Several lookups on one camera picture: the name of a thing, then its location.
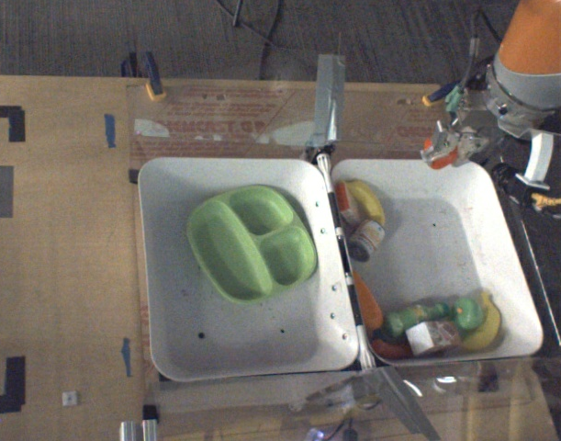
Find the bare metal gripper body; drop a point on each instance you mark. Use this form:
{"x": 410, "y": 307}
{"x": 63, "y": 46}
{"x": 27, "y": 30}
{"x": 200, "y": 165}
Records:
{"x": 486, "y": 113}

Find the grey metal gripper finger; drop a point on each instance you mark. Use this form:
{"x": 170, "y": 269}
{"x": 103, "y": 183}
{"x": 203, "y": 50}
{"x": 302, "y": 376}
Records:
{"x": 438, "y": 143}
{"x": 472, "y": 144}

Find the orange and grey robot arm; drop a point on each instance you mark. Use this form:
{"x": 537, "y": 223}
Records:
{"x": 532, "y": 39}

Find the yellow banana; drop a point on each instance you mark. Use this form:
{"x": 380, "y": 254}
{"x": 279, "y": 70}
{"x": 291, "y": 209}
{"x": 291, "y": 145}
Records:
{"x": 487, "y": 331}
{"x": 369, "y": 200}

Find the red and white packet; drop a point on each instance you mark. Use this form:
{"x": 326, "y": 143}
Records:
{"x": 346, "y": 202}

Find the white plastic tray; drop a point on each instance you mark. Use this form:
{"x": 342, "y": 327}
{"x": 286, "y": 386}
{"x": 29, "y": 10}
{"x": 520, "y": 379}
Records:
{"x": 445, "y": 255}
{"x": 206, "y": 338}

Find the small white and orange can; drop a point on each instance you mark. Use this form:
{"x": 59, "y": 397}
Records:
{"x": 366, "y": 240}

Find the green round toy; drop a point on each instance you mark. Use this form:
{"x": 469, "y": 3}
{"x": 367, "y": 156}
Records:
{"x": 469, "y": 314}

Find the orange carrot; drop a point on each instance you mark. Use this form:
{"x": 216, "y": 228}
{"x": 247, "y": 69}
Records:
{"x": 368, "y": 303}

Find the green bottle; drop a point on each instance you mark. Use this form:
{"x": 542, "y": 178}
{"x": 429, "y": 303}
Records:
{"x": 408, "y": 317}

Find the white carton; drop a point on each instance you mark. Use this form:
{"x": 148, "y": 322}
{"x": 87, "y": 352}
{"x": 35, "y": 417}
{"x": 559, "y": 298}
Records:
{"x": 429, "y": 338}

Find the brown cardboard board red print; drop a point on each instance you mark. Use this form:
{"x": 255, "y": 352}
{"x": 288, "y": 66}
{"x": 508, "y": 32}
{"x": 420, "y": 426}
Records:
{"x": 243, "y": 117}

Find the green divided plate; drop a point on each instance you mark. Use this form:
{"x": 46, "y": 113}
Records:
{"x": 243, "y": 246}

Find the black cylinder on white bracket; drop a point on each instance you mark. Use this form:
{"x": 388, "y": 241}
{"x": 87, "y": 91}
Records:
{"x": 539, "y": 154}

